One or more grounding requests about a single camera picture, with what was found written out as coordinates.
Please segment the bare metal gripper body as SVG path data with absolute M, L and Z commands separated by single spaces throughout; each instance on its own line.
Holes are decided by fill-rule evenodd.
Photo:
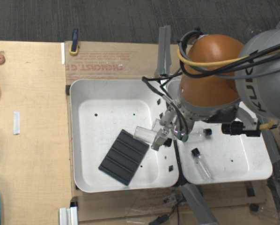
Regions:
M 191 125 L 189 126 L 186 118 L 184 117 L 183 113 L 180 111 L 177 105 L 175 105 L 173 102 L 171 102 L 171 106 L 174 108 L 179 125 L 176 127 L 177 132 L 175 133 L 175 137 L 177 139 L 188 139 L 189 134 L 191 133 L 193 129 L 194 123 L 191 122 Z

